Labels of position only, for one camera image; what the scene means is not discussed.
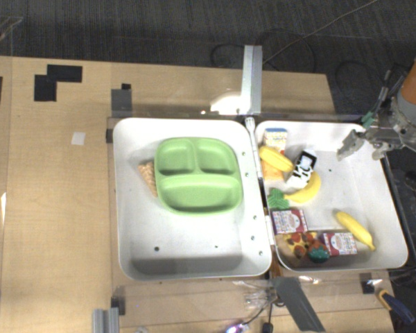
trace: gray carpet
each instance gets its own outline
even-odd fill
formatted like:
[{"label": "gray carpet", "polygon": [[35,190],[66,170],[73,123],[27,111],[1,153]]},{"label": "gray carpet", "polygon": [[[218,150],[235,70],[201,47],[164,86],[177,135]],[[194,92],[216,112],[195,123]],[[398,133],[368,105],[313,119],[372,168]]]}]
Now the gray carpet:
[{"label": "gray carpet", "polygon": [[[271,56],[368,1],[0,0],[0,22],[24,18],[0,54],[241,68],[237,45],[260,43]],[[380,0],[306,41],[265,68],[325,73],[339,112],[365,112],[379,77],[413,61],[416,0]],[[218,44],[227,45],[213,52]]]}]

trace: toy banana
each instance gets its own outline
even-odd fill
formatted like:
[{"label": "toy banana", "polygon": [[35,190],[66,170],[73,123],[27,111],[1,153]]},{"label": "toy banana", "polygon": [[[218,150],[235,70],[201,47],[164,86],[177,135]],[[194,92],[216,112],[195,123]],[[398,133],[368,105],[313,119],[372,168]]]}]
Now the toy banana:
[{"label": "toy banana", "polygon": [[346,212],[338,212],[336,218],[341,225],[353,233],[358,241],[364,243],[370,250],[376,250],[376,247],[373,246],[372,235],[356,219]]},{"label": "toy banana", "polygon": [[285,155],[282,155],[275,148],[262,146],[259,149],[259,156],[273,168],[288,173],[294,169],[293,163]]},{"label": "toy banana", "polygon": [[320,189],[320,176],[314,171],[311,173],[310,180],[308,184],[302,189],[294,194],[285,194],[285,199],[295,201],[296,203],[305,203],[308,200],[311,200]]}]

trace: white tray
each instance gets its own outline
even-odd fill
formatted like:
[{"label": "white tray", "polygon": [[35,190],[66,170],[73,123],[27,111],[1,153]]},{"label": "white tray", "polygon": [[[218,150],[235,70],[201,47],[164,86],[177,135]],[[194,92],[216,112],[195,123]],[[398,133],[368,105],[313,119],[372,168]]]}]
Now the white tray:
[{"label": "white tray", "polygon": [[[291,203],[304,210],[309,230],[342,230],[334,214],[344,211],[372,233],[376,246],[372,252],[357,242],[357,255],[332,257],[323,264],[284,255],[279,246],[279,259],[286,268],[301,272],[370,270],[398,268],[405,264],[408,249],[404,234],[382,164],[372,160],[372,146],[366,143],[357,153],[341,162],[336,158],[342,140],[352,129],[362,131],[360,126],[348,123],[265,121],[256,129],[258,144],[262,143],[266,128],[287,129],[286,155],[292,160],[305,148],[317,153],[315,170],[322,179],[318,195],[305,204]],[[282,189],[280,183],[275,181],[265,182],[265,187],[267,194],[272,187]],[[283,244],[283,241],[277,240],[277,243]]]},{"label": "white tray", "polygon": [[[137,166],[174,137],[209,137],[229,144],[239,163],[242,203],[216,215],[167,211]],[[250,137],[234,121],[124,119],[113,133],[123,272],[136,280],[255,276],[268,270],[271,250]]]}]

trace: juice box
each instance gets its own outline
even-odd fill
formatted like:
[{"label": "juice box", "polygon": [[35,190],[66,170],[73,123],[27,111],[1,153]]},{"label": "juice box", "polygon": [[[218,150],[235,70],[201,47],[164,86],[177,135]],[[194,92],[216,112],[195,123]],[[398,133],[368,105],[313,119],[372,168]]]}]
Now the juice box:
[{"label": "juice box", "polygon": [[271,211],[276,234],[303,233],[308,230],[302,210]]},{"label": "juice box", "polygon": [[332,257],[337,255],[354,255],[358,252],[353,235],[349,232],[323,233],[320,238]]}]

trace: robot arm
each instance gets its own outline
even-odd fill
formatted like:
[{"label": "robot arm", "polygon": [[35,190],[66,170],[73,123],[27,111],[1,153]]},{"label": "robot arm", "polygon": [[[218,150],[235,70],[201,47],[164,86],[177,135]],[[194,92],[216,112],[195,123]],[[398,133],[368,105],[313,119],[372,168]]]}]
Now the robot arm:
[{"label": "robot arm", "polygon": [[365,141],[375,148],[375,160],[405,146],[416,152],[416,59],[396,95],[388,99],[388,89],[383,87],[376,105],[361,121],[366,131],[353,130],[344,139],[339,160],[356,152]]}]

